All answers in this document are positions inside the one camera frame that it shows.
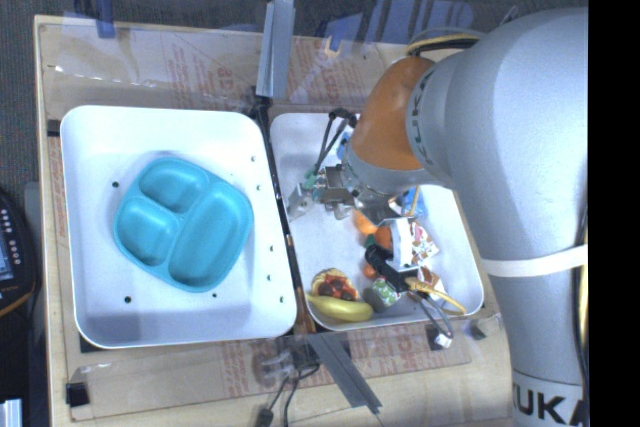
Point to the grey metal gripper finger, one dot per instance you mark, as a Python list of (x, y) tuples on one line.
[(300, 202), (342, 212)]

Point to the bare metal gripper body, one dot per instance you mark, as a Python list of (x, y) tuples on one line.
[(336, 187)]

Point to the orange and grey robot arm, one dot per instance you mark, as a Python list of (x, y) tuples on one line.
[(505, 155)]

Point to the orange carrot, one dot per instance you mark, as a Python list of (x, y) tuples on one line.
[(364, 222)]

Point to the white plastic tray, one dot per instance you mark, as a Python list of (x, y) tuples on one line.
[(325, 245), (95, 215)]

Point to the small orange ball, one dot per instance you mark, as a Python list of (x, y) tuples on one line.
[(369, 270)]

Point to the toy pizza slice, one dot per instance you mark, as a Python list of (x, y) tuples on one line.
[(334, 284)]

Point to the blue packet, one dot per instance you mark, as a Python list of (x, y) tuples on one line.
[(414, 202)]

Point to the white carton with colourful print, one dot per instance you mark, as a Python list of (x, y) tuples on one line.
[(422, 240)]

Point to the green patterned small can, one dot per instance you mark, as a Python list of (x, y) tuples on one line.
[(382, 294)]

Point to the yellow banana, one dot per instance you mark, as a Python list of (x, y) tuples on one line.
[(340, 309)]

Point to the white and brown packet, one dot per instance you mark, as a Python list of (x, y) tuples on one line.
[(433, 282)]

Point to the blue divided plate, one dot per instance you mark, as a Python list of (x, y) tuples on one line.
[(185, 225)]

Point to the brown cardboard board red print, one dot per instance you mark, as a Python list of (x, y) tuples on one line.
[(165, 60)]

